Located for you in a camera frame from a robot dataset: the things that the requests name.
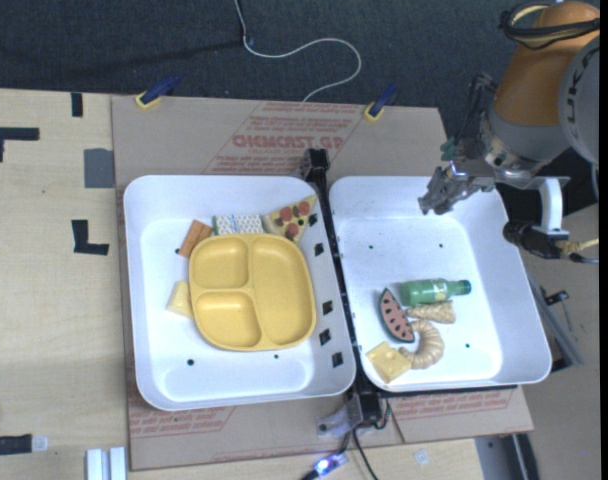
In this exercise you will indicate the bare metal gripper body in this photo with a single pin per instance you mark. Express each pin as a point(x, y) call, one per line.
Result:
point(489, 170)

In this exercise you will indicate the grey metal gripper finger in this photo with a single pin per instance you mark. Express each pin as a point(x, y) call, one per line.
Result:
point(429, 195)
point(451, 198)

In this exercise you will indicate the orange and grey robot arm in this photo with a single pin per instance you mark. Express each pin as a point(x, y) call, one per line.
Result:
point(531, 93)

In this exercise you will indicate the green bottle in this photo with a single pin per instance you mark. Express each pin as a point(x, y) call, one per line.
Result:
point(426, 291)

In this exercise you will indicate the small beige bread piece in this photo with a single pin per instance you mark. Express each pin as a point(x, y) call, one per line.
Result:
point(434, 312)

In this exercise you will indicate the thin black rod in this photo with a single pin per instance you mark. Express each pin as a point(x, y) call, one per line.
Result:
point(340, 278)

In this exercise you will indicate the white plastic tray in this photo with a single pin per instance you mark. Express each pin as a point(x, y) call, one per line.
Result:
point(484, 318)
point(234, 378)

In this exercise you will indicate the watermelon slice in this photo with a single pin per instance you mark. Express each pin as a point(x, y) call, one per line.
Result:
point(395, 318)

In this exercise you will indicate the pizza slice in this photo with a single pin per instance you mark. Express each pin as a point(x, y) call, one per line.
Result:
point(290, 218)

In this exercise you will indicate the beige curved croissant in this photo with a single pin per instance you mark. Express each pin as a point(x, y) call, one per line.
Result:
point(428, 345)

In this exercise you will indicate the yellow cheese wedge with holes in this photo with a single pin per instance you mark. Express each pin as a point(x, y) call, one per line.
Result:
point(388, 361)

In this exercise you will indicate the white patterned packet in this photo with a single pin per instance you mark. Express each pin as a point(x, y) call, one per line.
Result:
point(237, 224)

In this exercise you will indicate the yellow divided plate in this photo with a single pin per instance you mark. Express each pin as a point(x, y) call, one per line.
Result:
point(254, 293)

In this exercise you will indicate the orange biscuit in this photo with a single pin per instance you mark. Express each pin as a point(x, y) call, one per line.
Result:
point(194, 238)

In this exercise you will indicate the brown cardboard board, red print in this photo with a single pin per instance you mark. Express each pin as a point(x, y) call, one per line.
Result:
point(184, 138)

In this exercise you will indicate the pale yellow cheese wedge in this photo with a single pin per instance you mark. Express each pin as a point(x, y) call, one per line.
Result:
point(180, 299)

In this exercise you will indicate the black cylinder on white bracket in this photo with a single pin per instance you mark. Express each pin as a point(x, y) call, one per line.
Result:
point(531, 237)

